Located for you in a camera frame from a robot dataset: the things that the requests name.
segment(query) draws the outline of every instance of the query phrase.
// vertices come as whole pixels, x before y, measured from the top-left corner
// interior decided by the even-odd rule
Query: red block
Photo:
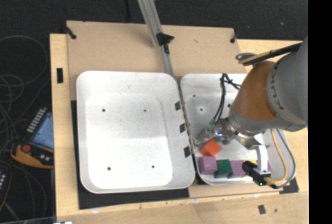
[[[201,148],[200,152],[203,156],[215,156],[221,149],[222,147],[214,139],[211,139]]]

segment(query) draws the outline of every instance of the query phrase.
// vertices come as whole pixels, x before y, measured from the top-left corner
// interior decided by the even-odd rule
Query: wooden table
[[[89,23],[100,30],[100,23]],[[165,30],[188,34],[194,32],[204,40],[207,32],[222,32],[220,28],[165,26]],[[233,33],[226,29],[226,34]],[[209,48],[218,43],[209,40]],[[294,44],[294,41],[237,40],[241,52],[261,53]],[[70,75],[68,72],[68,36],[50,35],[52,110],[54,118],[54,159],[56,177],[56,210],[58,221],[73,223],[307,223],[309,222],[308,130],[285,132],[297,163],[296,180],[299,192],[279,194],[270,187],[247,184],[245,187],[212,187],[193,184],[190,198],[172,201],[132,203],[101,208],[83,209],[78,206],[76,166],[70,106]],[[190,44],[182,42],[182,53],[190,61]],[[195,63],[189,67],[195,69]],[[63,69],[63,83],[57,82],[57,68]],[[263,205],[266,213],[260,214]]]

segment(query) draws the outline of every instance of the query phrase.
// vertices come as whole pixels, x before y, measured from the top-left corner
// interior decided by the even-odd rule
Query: yellow cable
[[[275,180],[275,179],[272,179],[270,177],[265,177],[264,180],[265,180],[265,182],[268,185],[277,185],[277,184],[282,183],[284,180],[286,180],[286,178],[287,178],[287,165],[286,165],[284,157],[282,156],[280,148],[279,148],[279,146],[278,146],[278,144],[276,142],[274,131],[273,131],[273,129],[270,129],[270,130],[271,130],[271,135],[272,135],[272,139],[273,139],[275,148],[276,148],[276,150],[278,152],[278,155],[279,155],[279,157],[281,159],[281,162],[282,162],[282,165],[284,167],[284,176],[281,179],[279,179],[279,180]]]

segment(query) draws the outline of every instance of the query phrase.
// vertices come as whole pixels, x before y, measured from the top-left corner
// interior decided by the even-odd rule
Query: red emergency stop button
[[[30,145],[23,145],[21,147],[21,150],[24,152],[24,153],[29,153],[30,150],[31,150],[31,146]]]

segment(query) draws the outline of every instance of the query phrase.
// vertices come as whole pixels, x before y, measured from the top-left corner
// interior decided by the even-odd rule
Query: black mat
[[[76,101],[71,101],[71,107],[72,107],[75,158],[76,158],[77,183],[78,183],[77,189],[78,189],[78,200],[79,200],[80,209],[119,205],[119,204],[129,204],[129,203],[165,201],[165,200],[183,199],[189,197],[188,188],[178,189],[178,190],[128,192],[128,193],[112,193],[112,194],[95,194],[85,189],[79,177]]]

